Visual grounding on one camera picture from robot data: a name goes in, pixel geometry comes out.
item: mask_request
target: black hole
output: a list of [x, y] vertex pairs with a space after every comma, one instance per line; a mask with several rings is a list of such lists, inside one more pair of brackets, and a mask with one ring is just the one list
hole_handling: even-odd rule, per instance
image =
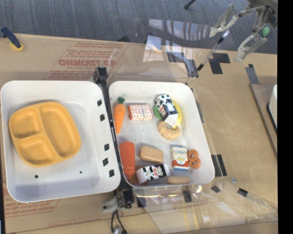
[[109, 177], [113, 177], [115, 175], [114, 170], [110, 170], [108, 173], [109, 173]]
[[108, 164], [108, 159], [105, 158], [102, 162], [103, 162], [103, 166], [106, 166]]

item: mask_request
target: cow print carton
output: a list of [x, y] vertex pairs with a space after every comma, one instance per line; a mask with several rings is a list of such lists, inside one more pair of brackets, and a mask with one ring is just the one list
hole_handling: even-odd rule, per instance
[[155, 105], [164, 122], [174, 127], [177, 124], [178, 112], [169, 95], [158, 96]]
[[170, 176], [170, 172], [167, 164], [159, 164], [142, 167], [136, 171], [136, 175], [139, 184], [142, 184], [165, 176]]

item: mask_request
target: red and white box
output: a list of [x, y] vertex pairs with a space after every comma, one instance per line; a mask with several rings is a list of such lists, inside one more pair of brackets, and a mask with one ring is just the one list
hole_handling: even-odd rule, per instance
[[150, 105], [129, 105], [130, 120], [151, 120], [153, 118]]

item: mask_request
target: small food box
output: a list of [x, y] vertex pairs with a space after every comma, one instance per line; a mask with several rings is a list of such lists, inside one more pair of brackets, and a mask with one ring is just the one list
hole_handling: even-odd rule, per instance
[[[119, 104], [118, 99], [125, 100], [125, 116], [120, 133], [115, 134], [115, 137], [118, 145], [129, 141], [134, 143], [134, 169], [137, 177], [136, 180], [127, 181], [129, 185], [134, 188], [173, 186], [169, 181], [178, 181], [173, 176], [187, 178], [183, 181], [188, 184], [205, 184], [213, 180], [214, 166], [193, 92], [189, 87], [176, 82], [116, 81], [109, 86], [108, 93], [113, 116], [113, 110]], [[114, 136], [100, 86], [91, 81], [10, 81], [3, 85], [0, 97], [7, 188], [15, 200], [34, 202], [97, 194], [113, 191], [119, 186], [123, 171], [119, 169], [117, 148], [114, 146]], [[177, 112], [173, 101], [178, 104], [181, 112]], [[53, 108], [49, 107], [49, 112], [52, 112], [50, 115], [44, 114], [41, 103], [53, 105]], [[166, 116], [162, 120], [153, 117], [153, 106], [158, 103], [160, 107], [168, 105], [165, 108]], [[64, 107], [74, 124], [70, 125], [70, 117], [67, 114], [64, 117], [65, 114], [55, 105]], [[13, 132], [9, 129], [9, 120], [15, 112], [24, 108], [35, 108], [34, 113], [28, 110], [23, 114], [24, 118], [33, 120], [34, 131], [27, 132], [25, 127], [20, 132], [14, 128]], [[67, 130], [67, 139], [79, 136], [80, 146], [78, 138], [75, 138], [72, 148], [66, 154], [61, 153], [65, 142], [60, 139], [60, 145], [54, 144], [58, 124], [50, 118], [52, 114], [62, 115], [61, 125]], [[165, 122], [169, 116], [173, 120]], [[178, 131], [178, 136], [165, 138], [165, 135], [159, 133], [158, 125], [161, 121], [165, 122], [165, 128]], [[17, 138], [20, 143], [27, 138], [34, 141], [35, 137], [41, 136], [51, 143], [47, 153], [49, 159], [44, 163], [32, 158], [30, 160], [38, 164], [29, 165], [25, 162], [26, 158], [18, 153], [18, 145], [15, 145], [13, 138]], [[26, 147], [26, 152], [30, 153], [31, 145]], [[142, 160], [139, 157], [141, 147], [161, 150], [163, 167], [157, 169], [160, 164], [152, 162], [150, 158]], [[201, 166], [198, 169], [186, 169], [183, 163], [183, 169], [176, 169], [178, 166], [173, 163], [175, 156], [172, 157], [172, 147], [197, 150]], [[147, 171], [150, 178], [142, 178]]]

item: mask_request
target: white plastic tray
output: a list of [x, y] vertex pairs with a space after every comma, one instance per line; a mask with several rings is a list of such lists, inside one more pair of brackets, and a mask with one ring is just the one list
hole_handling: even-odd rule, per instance
[[[15, 200], [50, 200], [110, 192], [118, 187], [121, 176], [99, 86], [90, 81], [11, 81], [2, 87], [0, 97], [7, 189]], [[68, 160], [35, 168], [18, 155], [8, 120], [17, 109], [46, 101], [59, 102], [68, 109], [82, 146]]]
[[[148, 166], [151, 163], [139, 158], [139, 150], [142, 145], [155, 147], [164, 152], [164, 162], [169, 167], [171, 175], [184, 175], [190, 177], [190, 184], [206, 184], [215, 176], [214, 165], [210, 156], [209, 146], [204, 133], [203, 125], [196, 106], [192, 90], [182, 83], [176, 82], [143, 82], [143, 81], [116, 81], [109, 87], [109, 95], [112, 109], [118, 103], [118, 97], [125, 99], [126, 115], [127, 106], [131, 103], [149, 104], [153, 108], [155, 99], [162, 94], [169, 94], [172, 100], [178, 103], [182, 110], [183, 119], [179, 125], [181, 135], [178, 139], [170, 141], [164, 139], [157, 130], [158, 119], [130, 121], [125, 116], [121, 132], [117, 135], [118, 144], [131, 141], [135, 144], [136, 166]], [[198, 169], [190, 168], [187, 172], [172, 170], [171, 153], [172, 146], [186, 147], [187, 150], [195, 149], [201, 159]], [[171, 186], [165, 178], [150, 181], [145, 185], [131, 184], [133, 187], [157, 187]]]

